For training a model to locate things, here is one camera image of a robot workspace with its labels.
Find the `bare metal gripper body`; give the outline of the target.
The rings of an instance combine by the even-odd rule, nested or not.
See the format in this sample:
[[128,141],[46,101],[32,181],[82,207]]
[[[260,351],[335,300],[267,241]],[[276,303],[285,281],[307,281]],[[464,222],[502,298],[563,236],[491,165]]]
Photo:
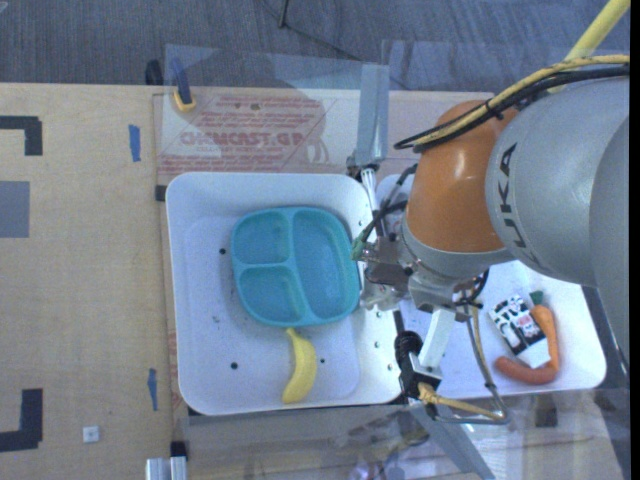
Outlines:
[[364,263],[360,302],[365,309],[393,310],[402,300],[409,299],[408,284],[413,270],[400,238],[383,236],[367,242],[359,260]]

